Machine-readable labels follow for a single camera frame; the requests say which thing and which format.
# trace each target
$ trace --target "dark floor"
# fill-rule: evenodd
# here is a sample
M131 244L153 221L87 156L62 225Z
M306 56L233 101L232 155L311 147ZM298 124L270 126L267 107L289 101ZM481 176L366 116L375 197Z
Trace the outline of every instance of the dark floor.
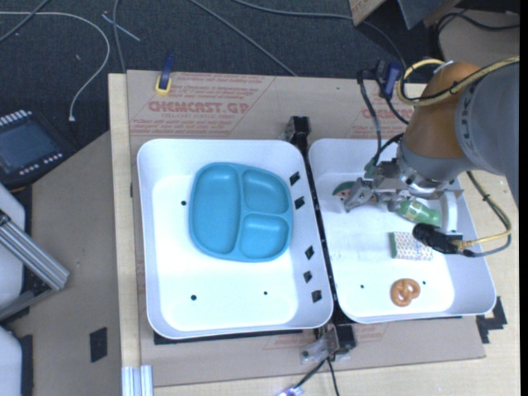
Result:
M0 0L0 116L23 109L45 116L77 149L108 130L107 74L122 72L112 35L116 0L49 0L41 12L67 12L93 22L108 37L110 58L82 91L68 121L70 104L106 56L103 35L85 21L64 15L37 15L8 33L21 15L43 0ZM136 38L120 34L125 68L159 70L173 50L173 70L188 72L354 78L379 59L407 63L437 55L433 31L423 24L408 30L397 0L387 0L366 22L282 16L229 0L196 0L243 31L272 54L264 54L239 33L189 0L120 0L117 23ZM243 0L290 12L350 16L348 0ZM464 0L459 7L520 13L520 0Z

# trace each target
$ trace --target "white cable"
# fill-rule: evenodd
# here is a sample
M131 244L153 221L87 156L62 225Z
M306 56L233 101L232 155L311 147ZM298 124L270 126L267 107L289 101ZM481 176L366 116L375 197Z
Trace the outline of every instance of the white cable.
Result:
M0 15L26 15L27 16L27 15L30 15L30 14L31 14L31 12L0 12ZM70 107L69 107L69 118L68 118L68 120L70 122L74 122L76 120L75 120L75 117L73 116L73 106L75 106L75 103L76 103L79 95L81 95L81 93L90 84L90 82L93 81L93 79L95 79L95 77L99 73L101 73L101 71L105 68L106 63L108 62L108 59L110 57L110 42L108 41L108 38L106 37L105 33L101 30L101 28L99 26L97 26L95 23L89 21L88 19L84 19L83 17L74 15L72 13L37 12L37 13L35 13L35 15L38 15L38 16L40 16L40 15L63 16L63 17L72 17L73 19L78 19L79 21L83 21L83 22L87 23L88 25L93 26L99 32L99 34L101 34L101 36L103 37L103 39L106 42L106 57L105 57L104 61L102 62L102 64L99 67L99 69L84 83L84 85L82 85L82 87L77 91L77 93L75 94L75 96L72 99L72 102L71 102Z

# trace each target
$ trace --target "dark background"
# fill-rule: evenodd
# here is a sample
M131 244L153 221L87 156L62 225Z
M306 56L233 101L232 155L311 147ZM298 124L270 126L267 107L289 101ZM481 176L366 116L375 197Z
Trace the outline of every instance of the dark background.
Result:
M30 12L43 0L0 0L0 11ZM340 19L280 16L229 0L197 0L249 35L291 72L316 78L355 78L379 59L397 59L393 45L411 64L441 57L434 30L422 23L408 30L397 0L387 0L354 27ZM292 12L350 16L348 0L243 0ZM107 74L122 69L112 25L115 0L50 0L42 12L67 12L97 24L108 37L105 68L82 92L68 121L70 103L101 66L106 44L95 28L66 16L34 16L0 41L0 116L23 109L45 116L77 149L109 129ZM457 5L520 13L520 0L464 0ZM173 70L207 73L291 75L253 44L187 0L121 0L117 23L140 41L120 34L125 67L160 70L173 50ZM0 36L23 16L0 14Z

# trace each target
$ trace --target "blue divided plate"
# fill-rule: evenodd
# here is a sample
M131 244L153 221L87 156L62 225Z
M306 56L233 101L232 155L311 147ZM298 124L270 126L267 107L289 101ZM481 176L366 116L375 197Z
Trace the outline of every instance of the blue divided plate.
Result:
M189 231L205 254L244 262L271 261L290 245L290 190L272 172L211 163L195 176Z

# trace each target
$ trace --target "brown donut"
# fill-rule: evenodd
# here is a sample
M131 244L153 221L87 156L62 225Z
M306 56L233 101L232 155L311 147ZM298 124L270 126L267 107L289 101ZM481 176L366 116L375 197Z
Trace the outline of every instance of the brown donut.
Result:
M420 295L420 285L413 279L396 280L390 288L390 299L398 307L406 307Z

